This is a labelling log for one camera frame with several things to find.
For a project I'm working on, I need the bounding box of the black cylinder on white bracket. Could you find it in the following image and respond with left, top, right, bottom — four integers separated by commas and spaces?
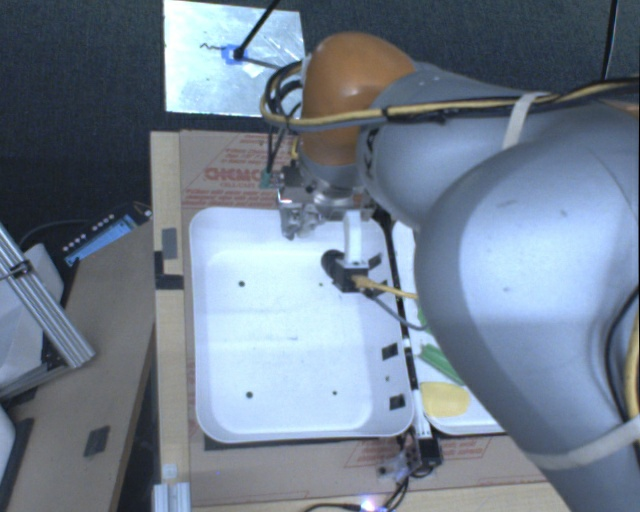
319, 209, 384, 294

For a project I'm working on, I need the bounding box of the green toy vegetable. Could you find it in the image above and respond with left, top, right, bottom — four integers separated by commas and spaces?
418, 341, 467, 387

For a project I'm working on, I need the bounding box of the black block with thin wires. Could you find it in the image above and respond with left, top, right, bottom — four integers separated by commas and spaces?
377, 433, 445, 482

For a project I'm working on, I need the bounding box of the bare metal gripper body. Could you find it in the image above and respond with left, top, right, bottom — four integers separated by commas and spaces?
277, 164, 372, 224

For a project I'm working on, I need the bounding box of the brown cardboard board red print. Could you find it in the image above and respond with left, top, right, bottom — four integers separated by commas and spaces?
178, 130, 549, 494

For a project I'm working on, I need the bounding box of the yellow toy food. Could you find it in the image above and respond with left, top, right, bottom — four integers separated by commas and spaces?
419, 381, 472, 419

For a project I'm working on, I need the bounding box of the thin black and white rod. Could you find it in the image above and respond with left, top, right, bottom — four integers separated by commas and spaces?
375, 208, 432, 437

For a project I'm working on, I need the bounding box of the white plastic tray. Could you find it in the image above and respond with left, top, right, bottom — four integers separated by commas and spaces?
188, 206, 417, 445
391, 219, 507, 437

